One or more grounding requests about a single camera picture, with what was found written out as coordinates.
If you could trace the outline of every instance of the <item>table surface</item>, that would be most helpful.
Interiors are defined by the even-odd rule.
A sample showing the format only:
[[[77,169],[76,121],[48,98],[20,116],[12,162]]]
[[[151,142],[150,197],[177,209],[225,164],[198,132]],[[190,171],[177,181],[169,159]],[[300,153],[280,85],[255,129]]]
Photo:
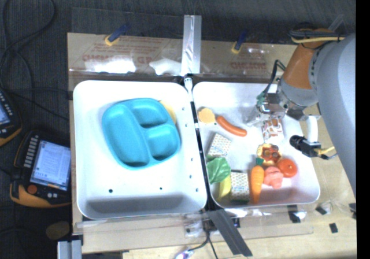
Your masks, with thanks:
[[[86,34],[68,34],[68,61],[71,65],[81,57],[96,36]],[[271,48],[271,45],[260,45]],[[266,55],[267,63],[272,65],[275,59],[287,64],[294,45],[273,45],[273,54]],[[69,90],[87,79],[99,79],[99,76],[76,75],[69,72]],[[309,108],[309,114],[317,114],[317,108]],[[123,258],[175,258],[185,246],[196,246],[204,241],[204,236],[188,237],[184,222],[178,217],[160,217],[157,219],[124,219],[111,223],[82,222],[82,214],[76,203],[76,159],[73,120],[73,102],[70,102],[71,115],[71,151],[72,151],[72,219],[73,231],[83,234],[83,254],[123,251]],[[319,124],[319,141],[323,147],[332,146],[325,124]],[[249,225],[241,220],[239,232],[253,253],[253,258],[357,258],[357,224],[348,204],[356,202],[349,181],[338,157],[330,161],[313,158],[313,165],[320,183],[320,198],[313,205],[308,205],[304,223],[282,223],[265,226],[262,220],[258,225]],[[327,214],[315,210],[317,206],[327,209]],[[332,232],[331,225],[337,227]],[[212,234],[218,258],[238,258],[233,255],[218,233]],[[191,258],[214,258],[211,245],[197,249]]]

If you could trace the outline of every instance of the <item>toy tomato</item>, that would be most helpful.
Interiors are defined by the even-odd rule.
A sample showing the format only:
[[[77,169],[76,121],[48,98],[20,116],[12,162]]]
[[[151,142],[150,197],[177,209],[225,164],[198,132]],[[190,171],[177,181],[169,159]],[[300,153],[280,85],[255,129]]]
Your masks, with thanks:
[[[288,158],[282,158],[277,162],[276,166],[284,174],[285,178],[291,178],[295,176],[298,172],[298,168],[295,162]]]

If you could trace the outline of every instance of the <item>toy carrot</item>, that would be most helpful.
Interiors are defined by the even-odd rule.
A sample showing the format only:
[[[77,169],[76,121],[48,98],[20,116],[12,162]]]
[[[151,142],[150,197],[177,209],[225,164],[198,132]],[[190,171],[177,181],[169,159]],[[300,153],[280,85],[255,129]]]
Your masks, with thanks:
[[[260,200],[260,194],[262,190],[262,184],[264,182],[265,170],[261,166],[263,163],[262,158],[256,158],[256,165],[250,172],[250,188],[251,188],[251,200],[252,203],[257,204]]]

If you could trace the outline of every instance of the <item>yellow and blue clip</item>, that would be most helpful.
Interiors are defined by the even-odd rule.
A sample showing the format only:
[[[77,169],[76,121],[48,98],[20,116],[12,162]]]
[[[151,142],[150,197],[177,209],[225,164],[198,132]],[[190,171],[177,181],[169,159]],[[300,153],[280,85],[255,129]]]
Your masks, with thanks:
[[[247,29],[244,29],[242,33],[240,33],[239,38],[237,41],[234,42],[232,45],[231,51],[235,54],[238,54],[242,49],[243,43],[247,40]]]
[[[112,46],[114,44],[116,44],[119,40],[119,37],[121,35],[124,35],[127,30],[129,30],[131,28],[131,26],[129,24],[124,24],[122,26],[120,26],[118,29],[116,29],[112,34],[108,35],[104,40],[105,40],[105,43],[108,45],[108,46]]]

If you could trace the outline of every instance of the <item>red button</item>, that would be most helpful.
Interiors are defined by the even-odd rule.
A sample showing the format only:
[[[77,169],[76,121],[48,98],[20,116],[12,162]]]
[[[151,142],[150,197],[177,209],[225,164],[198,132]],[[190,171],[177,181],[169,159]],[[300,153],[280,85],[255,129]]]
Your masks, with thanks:
[[[35,194],[35,193],[37,192],[37,187],[36,187],[36,185],[33,185],[33,184],[29,185],[29,186],[27,187],[27,191],[28,191],[28,193],[30,193],[30,194]]]

